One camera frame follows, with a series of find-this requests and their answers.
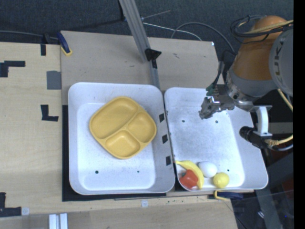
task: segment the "yellow cable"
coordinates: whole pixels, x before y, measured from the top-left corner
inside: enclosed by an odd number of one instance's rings
[[[253,30],[253,31],[245,32],[245,34],[258,33],[258,32],[262,32],[262,31],[271,30],[271,29],[274,29],[274,28],[283,27],[283,26],[288,25],[288,24],[290,24],[292,22],[293,21],[285,21],[285,22],[280,22],[280,23],[277,23],[277,24],[268,25],[268,26],[265,26],[265,27],[262,27],[262,28],[258,28],[258,29]]]
[[[294,112],[294,108],[291,105],[291,103],[289,103],[288,99],[285,97],[285,95],[283,94],[283,92],[281,91],[281,89],[277,89],[277,91],[279,92],[280,96],[282,97],[282,99],[285,101],[285,103],[288,105],[288,107],[290,108],[290,110],[292,111],[292,113]],[[294,138],[294,135],[292,134],[290,137],[285,138],[283,140],[272,140],[272,139],[266,139],[265,142],[270,145],[270,146],[276,146],[282,143],[286,143],[290,140],[292,140]]]

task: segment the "black mat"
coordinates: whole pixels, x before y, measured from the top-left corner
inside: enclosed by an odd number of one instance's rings
[[[69,182],[69,113],[68,106],[62,106],[62,201],[89,201],[110,198],[163,197],[166,193],[81,195],[76,193]]]

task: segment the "yellow plate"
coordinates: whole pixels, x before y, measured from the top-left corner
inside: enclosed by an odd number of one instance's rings
[[[89,128],[101,146],[119,159],[141,152],[157,133],[151,116],[133,99],[124,96],[112,99],[95,112]]]

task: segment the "tray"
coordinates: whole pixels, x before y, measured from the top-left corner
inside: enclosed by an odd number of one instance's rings
[[[133,99],[156,124],[137,155],[118,159],[89,130],[91,117],[116,97]],[[175,182],[163,95],[152,85],[76,83],[68,92],[69,180],[82,195],[166,193]]]
[[[112,99],[95,112],[89,128],[101,146],[120,159],[141,152],[157,133],[150,115],[133,99],[124,96]]]
[[[236,107],[202,120],[198,111],[205,97],[205,89],[175,87],[165,92],[174,159],[214,163],[217,172],[225,172],[230,177],[228,186],[221,190],[263,189],[268,183],[268,174],[261,150],[239,135],[241,127],[253,126],[250,113]],[[185,170],[180,165],[176,169],[180,178]],[[213,178],[205,177],[201,190],[219,189],[213,185]]]

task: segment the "white cable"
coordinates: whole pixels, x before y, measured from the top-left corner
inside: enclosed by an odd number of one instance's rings
[[[166,30],[170,30],[170,31],[175,31],[174,29],[171,29],[171,28],[167,28],[167,27],[163,27],[163,26],[160,26],[160,25],[154,25],[154,24],[149,24],[149,23],[145,23],[143,22],[144,25],[150,25],[150,26],[154,26],[154,27],[157,27],[157,28],[161,28],[161,29],[166,29]],[[181,31],[181,30],[176,30],[178,32],[184,32],[184,33],[187,33],[187,34],[190,34],[194,37],[196,37],[198,40],[202,41],[201,38],[191,32],[188,32],[188,31]]]

